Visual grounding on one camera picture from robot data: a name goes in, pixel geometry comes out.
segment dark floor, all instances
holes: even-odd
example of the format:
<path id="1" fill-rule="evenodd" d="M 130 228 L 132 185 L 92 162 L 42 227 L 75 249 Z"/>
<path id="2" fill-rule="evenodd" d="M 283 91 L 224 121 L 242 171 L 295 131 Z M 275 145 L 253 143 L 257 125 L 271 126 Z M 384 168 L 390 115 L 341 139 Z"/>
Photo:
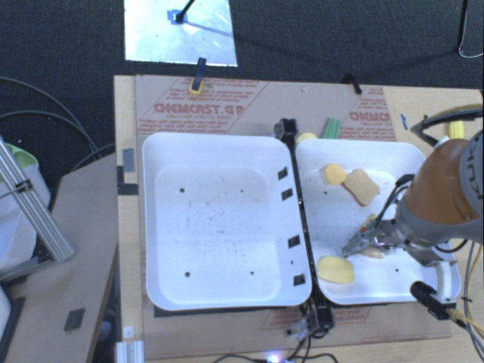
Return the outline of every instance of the dark floor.
<path id="1" fill-rule="evenodd" d="M 214 77 L 482 88 L 482 58 L 455 51 L 462 0 L 229 0 L 239 67 Z M 464 52 L 482 52 L 484 0 L 470 0 Z M 0 76 L 56 97 L 98 147 L 113 143 L 113 76 L 192 75 L 124 60 L 123 0 L 0 0 Z M 0 135 L 39 158 L 54 189 L 90 150 L 52 101 L 0 79 Z"/>

